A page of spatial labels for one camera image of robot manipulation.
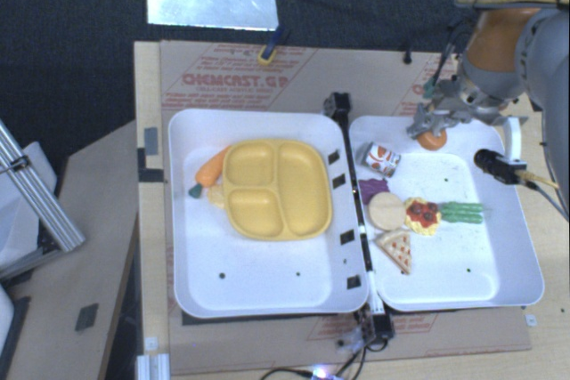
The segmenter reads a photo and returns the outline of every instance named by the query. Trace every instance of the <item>toy pizza slice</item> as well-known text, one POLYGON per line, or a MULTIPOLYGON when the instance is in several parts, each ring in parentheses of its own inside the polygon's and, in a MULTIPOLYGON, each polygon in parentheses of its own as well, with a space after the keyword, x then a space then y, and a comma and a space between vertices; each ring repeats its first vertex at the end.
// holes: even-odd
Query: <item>toy pizza slice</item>
POLYGON ((403 229, 388 231, 376 238, 375 242, 403 272, 410 274, 411 242, 409 231, 403 229))

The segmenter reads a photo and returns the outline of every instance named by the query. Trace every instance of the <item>blue tape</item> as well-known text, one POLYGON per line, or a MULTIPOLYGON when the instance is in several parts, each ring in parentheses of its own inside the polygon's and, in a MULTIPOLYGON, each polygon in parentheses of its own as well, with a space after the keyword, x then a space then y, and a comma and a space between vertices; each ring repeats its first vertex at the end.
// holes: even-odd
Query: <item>blue tape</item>
POLYGON ((284 30, 285 29, 283 27, 277 26, 277 29, 275 29, 275 32, 273 32, 273 35, 271 35, 271 38, 269 39, 269 42, 267 43, 263 54, 261 54, 261 59, 267 61, 271 57, 271 53, 275 49, 275 46, 277 46, 279 43, 284 30))

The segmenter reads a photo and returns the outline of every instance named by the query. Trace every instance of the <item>black clip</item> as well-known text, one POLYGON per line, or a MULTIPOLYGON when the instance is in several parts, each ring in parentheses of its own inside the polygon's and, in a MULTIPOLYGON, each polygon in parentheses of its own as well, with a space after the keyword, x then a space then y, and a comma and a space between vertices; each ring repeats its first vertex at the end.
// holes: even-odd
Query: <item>black clip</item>
POLYGON ((20 158, 13 160, 7 168, 0 169, 0 174, 6 173, 10 170, 14 172, 23 170, 24 168, 27 168, 30 163, 28 156, 21 156, 20 158))

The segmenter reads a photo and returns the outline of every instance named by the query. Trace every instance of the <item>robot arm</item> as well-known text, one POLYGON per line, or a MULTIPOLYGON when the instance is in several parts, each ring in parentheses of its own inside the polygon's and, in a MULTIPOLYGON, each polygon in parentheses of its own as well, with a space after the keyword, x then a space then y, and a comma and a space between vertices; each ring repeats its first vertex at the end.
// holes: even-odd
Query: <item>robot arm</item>
POLYGON ((459 122, 506 125, 501 111, 527 93, 542 110, 545 158, 568 214, 568 0, 470 1, 484 10, 458 74, 437 84, 407 133, 433 150, 459 122))

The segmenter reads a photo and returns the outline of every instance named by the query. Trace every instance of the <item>yellow divided plate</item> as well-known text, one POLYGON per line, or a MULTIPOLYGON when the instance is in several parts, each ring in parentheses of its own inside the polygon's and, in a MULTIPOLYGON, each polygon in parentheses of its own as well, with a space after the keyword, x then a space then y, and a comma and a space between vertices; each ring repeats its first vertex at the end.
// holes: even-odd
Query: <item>yellow divided plate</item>
POLYGON ((332 217, 327 170, 301 141, 234 144, 224 160, 224 204, 232 226, 254 239, 312 238, 332 217))

